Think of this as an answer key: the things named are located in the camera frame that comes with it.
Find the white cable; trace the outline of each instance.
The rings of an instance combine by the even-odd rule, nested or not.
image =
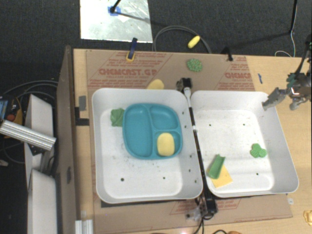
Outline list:
[[[296,22],[296,16],[297,16],[297,6],[296,6],[295,13],[294,13],[293,26],[292,26],[292,29],[291,29],[291,39],[292,39],[292,45],[293,45],[293,56],[291,56],[290,54],[288,54],[287,52],[285,52],[283,50],[276,51],[274,56],[276,56],[277,53],[284,53],[284,54],[288,55],[289,57],[295,57],[296,56],[296,45],[295,45],[294,40],[293,40],[293,28],[294,28],[294,24]]]

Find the dark floor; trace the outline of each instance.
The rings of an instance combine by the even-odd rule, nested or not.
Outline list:
[[[168,25],[192,28],[209,43],[213,53],[225,46],[233,54],[273,56],[277,50],[293,54],[290,29],[293,0],[148,0],[153,37]],[[311,33],[312,0],[298,0],[293,38],[296,56]],[[57,80],[65,45],[75,48],[129,48],[128,43],[81,40],[79,0],[0,0],[0,94],[33,80]],[[190,36],[182,32],[159,38],[157,50],[189,50]],[[138,50],[151,44],[138,44]],[[7,150],[22,160],[22,150]],[[2,151],[0,159],[8,160]],[[24,167],[9,162],[0,167],[0,233],[26,233],[27,195]]]

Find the blue mark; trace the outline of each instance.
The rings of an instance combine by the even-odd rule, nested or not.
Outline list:
[[[258,76],[259,76],[259,81],[260,81],[260,83],[262,84],[263,82],[262,82],[262,76],[258,73]]]
[[[116,9],[115,9],[115,12],[114,13],[111,13],[110,9],[112,8],[112,6],[108,6],[107,7],[107,10],[108,10],[108,13],[112,16],[112,17],[117,17],[118,14],[117,13],[121,13],[121,9],[117,6]]]

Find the blue divided plate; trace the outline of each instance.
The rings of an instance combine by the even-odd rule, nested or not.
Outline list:
[[[182,149],[181,126],[176,112],[160,104],[133,104],[126,108],[122,121],[123,140],[127,151],[141,159],[163,159],[176,156]],[[171,156],[161,156],[157,139],[170,133],[175,142]]]

